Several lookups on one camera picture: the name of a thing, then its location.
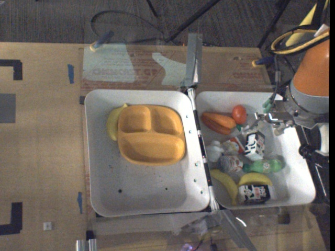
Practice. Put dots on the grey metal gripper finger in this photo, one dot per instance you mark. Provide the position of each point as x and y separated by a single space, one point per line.
265 118
279 131

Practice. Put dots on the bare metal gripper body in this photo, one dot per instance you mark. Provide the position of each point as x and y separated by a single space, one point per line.
288 114

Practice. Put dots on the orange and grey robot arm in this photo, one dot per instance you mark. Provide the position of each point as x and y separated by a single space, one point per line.
312 72

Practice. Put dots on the red tomato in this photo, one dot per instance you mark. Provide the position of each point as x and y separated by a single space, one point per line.
239 114

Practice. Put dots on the black and white carton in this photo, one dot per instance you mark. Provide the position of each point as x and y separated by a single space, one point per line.
254 194
255 145

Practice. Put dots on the green plastic bottle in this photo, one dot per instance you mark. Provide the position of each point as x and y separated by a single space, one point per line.
264 165

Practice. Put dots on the orange and white packet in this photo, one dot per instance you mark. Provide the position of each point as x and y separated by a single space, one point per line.
233 146

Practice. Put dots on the orange carrot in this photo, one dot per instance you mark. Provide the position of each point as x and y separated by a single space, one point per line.
218 121

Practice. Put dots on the white plastic tray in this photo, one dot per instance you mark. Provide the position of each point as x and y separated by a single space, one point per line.
141 187
290 182

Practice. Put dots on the yellow banana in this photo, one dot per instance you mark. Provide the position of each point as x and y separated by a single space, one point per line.
112 124
255 179
227 183

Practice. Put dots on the white garlic bulb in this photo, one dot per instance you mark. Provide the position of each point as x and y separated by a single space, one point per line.
214 150

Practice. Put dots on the orange divided plate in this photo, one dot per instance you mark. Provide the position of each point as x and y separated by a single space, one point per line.
150 136

